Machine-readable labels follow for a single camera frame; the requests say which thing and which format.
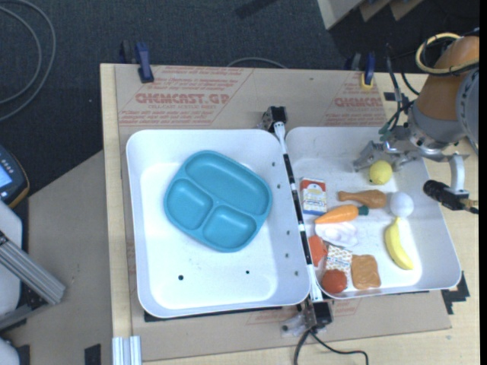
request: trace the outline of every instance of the blue divided tray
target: blue divided tray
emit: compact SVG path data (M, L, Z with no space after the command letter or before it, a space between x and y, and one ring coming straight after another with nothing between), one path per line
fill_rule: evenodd
M169 221L220 252L248 245L271 205L271 190L260 176L216 151L189 157L164 196Z

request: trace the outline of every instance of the small carton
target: small carton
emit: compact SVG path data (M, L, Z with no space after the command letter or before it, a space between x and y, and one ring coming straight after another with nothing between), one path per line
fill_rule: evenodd
M323 215L326 211L326 184L321 179L303 177L299 183L303 214Z

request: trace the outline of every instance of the lemon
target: lemon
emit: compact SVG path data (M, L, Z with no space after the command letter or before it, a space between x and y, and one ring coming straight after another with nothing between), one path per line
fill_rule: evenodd
M368 172L371 183L382 186L392 177L393 168L387 161L379 160L372 164Z

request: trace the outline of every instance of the toy banana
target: toy banana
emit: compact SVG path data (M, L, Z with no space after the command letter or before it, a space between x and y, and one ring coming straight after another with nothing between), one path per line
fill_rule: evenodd
M396 217L394 223L386 229L386 247L390 257L400 268L411 270L413 268L412 261L404 251L399 238L399 220L399 217Z

